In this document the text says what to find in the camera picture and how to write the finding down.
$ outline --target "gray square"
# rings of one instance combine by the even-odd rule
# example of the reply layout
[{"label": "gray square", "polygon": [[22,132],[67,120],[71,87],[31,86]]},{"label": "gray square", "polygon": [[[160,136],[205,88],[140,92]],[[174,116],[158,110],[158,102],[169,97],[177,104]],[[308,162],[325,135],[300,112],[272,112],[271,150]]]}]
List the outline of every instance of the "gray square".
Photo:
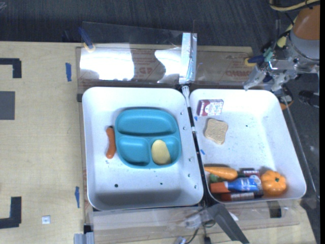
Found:
[{"label": "gray square", "polygon": [[15,92],[0,91],[0,120],[15,119]]}]

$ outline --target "white plastic tray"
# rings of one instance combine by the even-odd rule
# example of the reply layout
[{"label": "white plastic tray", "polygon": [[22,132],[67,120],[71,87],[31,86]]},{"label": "white plastic tray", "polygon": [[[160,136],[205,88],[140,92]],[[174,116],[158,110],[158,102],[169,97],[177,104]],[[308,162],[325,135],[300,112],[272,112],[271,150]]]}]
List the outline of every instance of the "white plastic tray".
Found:
[{"label": "white plastic tray", "polygon": [[[170,88],[92,87],[82,97],[88,199],[98,210],[189,206],[200,202],[203,183],[184,96]],[[125,165],[117,154],[107,159],[105,129],[125,109],[158,108],[177,121],[181,157],[158,169]]]},{"label": "white plastic tray", "polygon": [[[221,114],[198,116],[198,102],[204,99],[222,99]],[[274,94],[266,90],[196,89],[190,94],[190,105],[204,165],[226,165],[236,170],[253,168],[261,174],[271,169],[286,177],[288,189],[283,195],[245,202],[299,199],[304,196],[306,182],[279,101]],[[208,118],[228,124],[222,145],[204,136]]]}]

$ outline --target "toy pumpkin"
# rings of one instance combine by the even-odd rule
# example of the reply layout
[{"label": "toy pumpkin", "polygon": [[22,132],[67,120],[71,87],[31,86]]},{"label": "toy pumpkin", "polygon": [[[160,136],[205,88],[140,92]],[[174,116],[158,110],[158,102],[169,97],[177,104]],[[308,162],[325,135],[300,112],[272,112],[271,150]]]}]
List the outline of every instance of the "toy pumpkin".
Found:
[{"label": "toy pumpkin", "polygon": [[263,191],[268,195],[281,195],[286,189],[285,177],[272,170],[261,176],[261,182]]}]

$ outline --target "blue divided plate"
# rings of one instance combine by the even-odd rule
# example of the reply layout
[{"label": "blue divided plate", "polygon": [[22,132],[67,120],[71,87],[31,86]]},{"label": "blue divided plate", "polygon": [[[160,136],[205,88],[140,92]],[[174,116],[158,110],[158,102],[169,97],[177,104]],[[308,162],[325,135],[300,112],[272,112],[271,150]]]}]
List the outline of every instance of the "blue divided plate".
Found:
[{"label": "blue divided plate", "polygon": [[[154,108],[128,109],[115,122],[116,150],[120,159],[133,168],[162,168],[173,165],[181,155],[181,139],[176,120],[166,111]],[[154,163],[151,146],[155,140],[166,143],[172,162]]]}]

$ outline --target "toy bread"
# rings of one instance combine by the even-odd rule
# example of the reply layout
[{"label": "toy bread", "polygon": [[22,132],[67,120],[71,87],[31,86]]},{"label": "toy bread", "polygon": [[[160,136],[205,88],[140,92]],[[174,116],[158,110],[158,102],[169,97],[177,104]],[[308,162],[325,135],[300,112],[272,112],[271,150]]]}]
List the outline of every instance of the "toy bread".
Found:
[{"label": "toy bread", "polygon": [[228,124],[213,118],[208,119],[204,136],[217,144],[223,144]]}]

